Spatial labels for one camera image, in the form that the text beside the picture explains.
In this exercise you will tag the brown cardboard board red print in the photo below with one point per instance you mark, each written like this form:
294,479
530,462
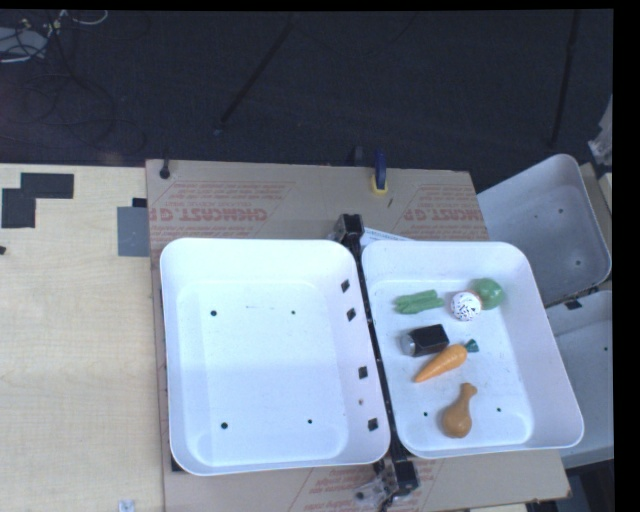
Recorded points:
225,215

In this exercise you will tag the green toy beans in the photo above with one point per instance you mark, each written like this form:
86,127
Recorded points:
417,302

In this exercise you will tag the thin black rod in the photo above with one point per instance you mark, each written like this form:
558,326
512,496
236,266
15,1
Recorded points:
378,360

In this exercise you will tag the white plastic tray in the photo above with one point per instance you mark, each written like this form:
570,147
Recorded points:
260,360
510,360

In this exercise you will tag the small black can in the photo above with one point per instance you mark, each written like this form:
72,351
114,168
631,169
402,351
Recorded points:
430,339

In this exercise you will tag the white speckled toy ball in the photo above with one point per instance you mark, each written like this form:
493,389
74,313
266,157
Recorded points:
465,306

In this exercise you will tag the orange toy carrot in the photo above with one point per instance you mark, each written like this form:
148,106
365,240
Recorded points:
442,362

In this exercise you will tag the green toy lettuce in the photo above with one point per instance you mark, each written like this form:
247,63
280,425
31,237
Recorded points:
492,292

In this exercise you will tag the brown toy chicken drumstick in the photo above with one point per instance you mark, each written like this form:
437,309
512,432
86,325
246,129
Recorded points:
456,420

